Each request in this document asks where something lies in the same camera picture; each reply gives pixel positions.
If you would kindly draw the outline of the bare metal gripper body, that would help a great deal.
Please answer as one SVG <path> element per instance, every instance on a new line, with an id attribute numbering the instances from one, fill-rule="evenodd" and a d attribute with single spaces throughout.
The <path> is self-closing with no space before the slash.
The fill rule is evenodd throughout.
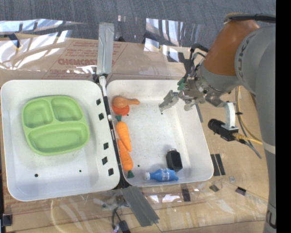
<path id="1" fill-rule="evenodd" d="M 178 81 L 178 97 L 182 100 L 195 99 L 196 104 L 208 102 L 215 107 L 222 107 L 221 96 L 227 93 L 227 83 L 204 78 L 184 79 Z"/>

